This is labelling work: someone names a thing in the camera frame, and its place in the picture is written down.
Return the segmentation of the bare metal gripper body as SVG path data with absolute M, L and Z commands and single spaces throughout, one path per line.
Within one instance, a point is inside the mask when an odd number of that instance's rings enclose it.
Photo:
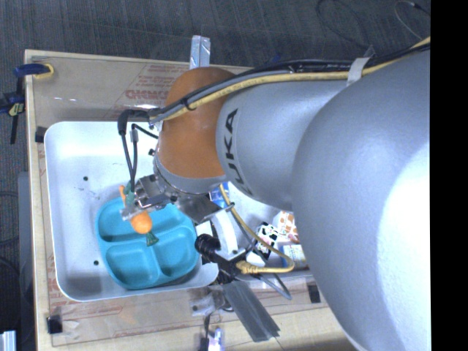
M 135 184 L 134 194 L 135 201 L 139 198 L 165 197 L 165 206 L 178 200 L 178 195 L 173 189 L 167 187 L 165 181 L 154 174 L 140 178 Z

